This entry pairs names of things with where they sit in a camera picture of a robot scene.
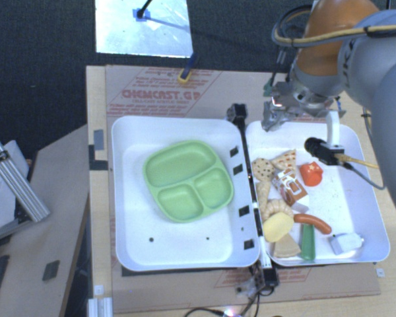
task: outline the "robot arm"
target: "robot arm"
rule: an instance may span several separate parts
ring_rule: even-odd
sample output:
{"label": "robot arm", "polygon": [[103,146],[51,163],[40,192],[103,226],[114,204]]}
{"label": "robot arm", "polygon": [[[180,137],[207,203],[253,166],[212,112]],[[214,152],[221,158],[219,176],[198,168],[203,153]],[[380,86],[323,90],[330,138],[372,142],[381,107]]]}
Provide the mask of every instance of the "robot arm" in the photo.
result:
{"label": "robot arm", "polygon": [[300,49],[287,82],[265,103],[263,128],[276,130],[303,113],[324,118],[345,90],[371,112],[372,145],[396,205],[396,11],[378,11],[369,0],[320,0],[302,39],[285,38],[281,23],[273,40]]}

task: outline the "potato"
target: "potato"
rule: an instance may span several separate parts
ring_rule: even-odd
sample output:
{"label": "potato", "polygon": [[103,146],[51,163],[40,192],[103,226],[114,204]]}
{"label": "potato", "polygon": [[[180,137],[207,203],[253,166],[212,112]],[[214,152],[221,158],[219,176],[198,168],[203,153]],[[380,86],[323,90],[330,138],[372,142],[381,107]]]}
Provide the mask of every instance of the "potato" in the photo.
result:
{"label": "potato", "polygon": [[265,240],[270,243],[277,242],[289,233],[293,223],[293,218],[283,212],[270,216],[263,224]]}

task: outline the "hot dog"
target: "hot dog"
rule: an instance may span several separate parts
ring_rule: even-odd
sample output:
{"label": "hot dog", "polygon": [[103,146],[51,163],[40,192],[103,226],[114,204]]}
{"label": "hot dog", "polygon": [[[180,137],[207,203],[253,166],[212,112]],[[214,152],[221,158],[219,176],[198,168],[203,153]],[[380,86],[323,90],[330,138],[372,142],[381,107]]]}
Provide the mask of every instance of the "hot dog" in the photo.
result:
{"label": "hot dog", "polygon": [[306,223],[308,225],[313,225],[315,228],[320,230],[323,234],[328,235],[331,233],[331,227],[326,222],[324,222],[323,220],[321,220],[318,217],[315,217],[313,215],[296,214],[293,219],[294,219],[295,223]]}

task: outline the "green plate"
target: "green plate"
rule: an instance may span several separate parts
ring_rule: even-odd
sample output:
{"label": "green plate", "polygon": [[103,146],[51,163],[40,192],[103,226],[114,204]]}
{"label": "green plate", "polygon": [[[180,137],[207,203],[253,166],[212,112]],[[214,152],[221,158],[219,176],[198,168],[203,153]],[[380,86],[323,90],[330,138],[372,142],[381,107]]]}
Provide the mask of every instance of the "green plate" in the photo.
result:
{"label": "green plate", "polygon": [[145,182],[163,213],[192,222],[228,205],[233,184],[218,155],[202,141],[182,141],[152,154]]}

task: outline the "plastic tray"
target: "plastic tray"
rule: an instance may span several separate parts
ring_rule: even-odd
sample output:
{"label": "plastic tray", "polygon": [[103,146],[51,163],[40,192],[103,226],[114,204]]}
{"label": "plastic tray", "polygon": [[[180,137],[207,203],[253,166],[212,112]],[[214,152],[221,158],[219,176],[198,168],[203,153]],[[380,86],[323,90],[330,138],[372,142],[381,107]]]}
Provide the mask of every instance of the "plastic tray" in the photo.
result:
{"label": "plastic tray", "polygon": [[[345,153],[356,159],[364,160],[358,137],[345,125],[340,126],[340,142]],[[248,125],[246,131],[251,161],[257,157],[273,159],[282,153],[296,149],[296,164],[317,161],[323,169],[323,179],[316,187],[305,187],[309,195],[310,210],[308,214],[318,216],[333,229],[330,235],[315,230],[315,260],[303,260],[299,256],[276,258],[273,245],[267,243],[267,250],[276,263],[283,266],[325,265],[341,263],[379,262],[390,251],[390,244],[385,231],[383,219],[378,208],[374,189],[355,173],[339,166],[327,166],[313,158],[304,149],[304,142],[309,137],[327,140],[327,126],[322,123],[285,123],[279,130],[266,133],[260,122]],[[353,164],[361,173],[368,176],[365,166]],[[297,171],[296,176],[303,180]],[[269,198],[281,198],[275,187],[271,187]],[[333,234],[359,234],[364,243],[361,248],[341,255],[336,255],[329,238]],[[291,236],[300,244],[302,225],[295,223]]]}
{"label": "plastic tray", "polygon": [[[202,141],[214,150],[226,167],[234,194],[229,204],[211,215],[177,223],[155,202],[143,165],[152,154],[188,140]],[[242,140],[233,124],[126,116],[113,124],[112,153],[116,254],[124,267],[150,271],[247,267],[256,262],[260,247],[251,192]]]}
{"label": "plastic tray", "polygon": [[233,198],[226,168],[202,141],[182,141],[152,154],[143,172],[155,201],[176,222],[201,219]]}

